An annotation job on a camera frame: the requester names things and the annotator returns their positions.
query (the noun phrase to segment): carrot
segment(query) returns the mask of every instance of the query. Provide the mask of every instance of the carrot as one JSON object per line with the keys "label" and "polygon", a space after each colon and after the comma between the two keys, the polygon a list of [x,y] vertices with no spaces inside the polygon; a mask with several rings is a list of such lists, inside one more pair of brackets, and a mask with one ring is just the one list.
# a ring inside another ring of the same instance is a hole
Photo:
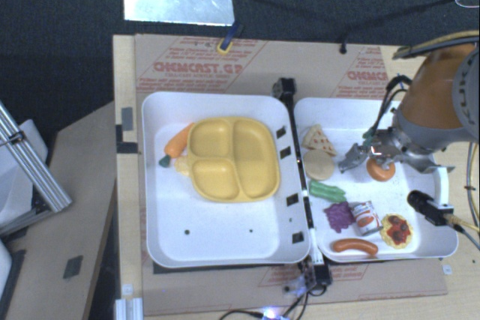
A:
{"label": "carrot", "polygon": [[164,152],[165,157],[162,157],[158,162],[162,167],[168,167],[171,159],[179,157],[188,143],[188,133],[190,132],[194,123],[190,123],[183,130],[178,132],[173,138],[171,138],[165,145]]}

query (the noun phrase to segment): black fabric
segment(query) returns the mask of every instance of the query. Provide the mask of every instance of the black fabric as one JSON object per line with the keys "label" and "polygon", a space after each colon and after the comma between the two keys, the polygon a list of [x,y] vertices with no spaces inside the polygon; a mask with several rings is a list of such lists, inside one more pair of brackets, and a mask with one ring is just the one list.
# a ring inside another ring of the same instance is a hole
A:
{"label": "black fabric", "polygon": [[[233,6],[242,37],[268,40],[404,45],[479,28],[479,10],[451,0],[233,0]],[[0,0],[0,100],[18,122],[33,118],[48,140],[113,99],[114,34],[226,31],[126,22],[123,0]]]}

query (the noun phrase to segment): hot dog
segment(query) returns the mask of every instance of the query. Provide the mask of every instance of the hot dog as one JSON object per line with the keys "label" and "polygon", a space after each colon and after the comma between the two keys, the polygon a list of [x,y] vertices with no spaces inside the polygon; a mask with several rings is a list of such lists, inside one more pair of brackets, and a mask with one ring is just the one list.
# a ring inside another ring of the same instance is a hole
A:
{"label": "hot dog", "polygon": [[376,255],[378,252],[378,247],[371,243],[370,241],[348,238],[335,241],[332,246],[335,252],[343,252],[344,250],[359,250],[370,255]]}

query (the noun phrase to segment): red and white can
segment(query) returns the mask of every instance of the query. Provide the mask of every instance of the red and white can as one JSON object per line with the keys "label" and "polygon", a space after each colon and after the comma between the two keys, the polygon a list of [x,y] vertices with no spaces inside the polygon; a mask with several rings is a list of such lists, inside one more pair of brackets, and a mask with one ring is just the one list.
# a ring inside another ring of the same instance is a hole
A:
{"label": "red and white can", "polygon": [[350,207],[362,236],[371,235],[383,228],[372,202],[355,203]]}

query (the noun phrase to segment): yellow divided plate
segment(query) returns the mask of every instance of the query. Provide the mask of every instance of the yellow divided plate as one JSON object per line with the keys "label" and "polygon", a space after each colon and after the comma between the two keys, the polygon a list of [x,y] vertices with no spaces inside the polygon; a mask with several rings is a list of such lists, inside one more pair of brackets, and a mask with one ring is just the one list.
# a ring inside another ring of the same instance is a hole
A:
{"label": "yellow divided plate", "polygon": [[255,202],[280,183],[269,129],[251,118],[208,118],[188,136],[188,164],[196,191],[216,202]]}

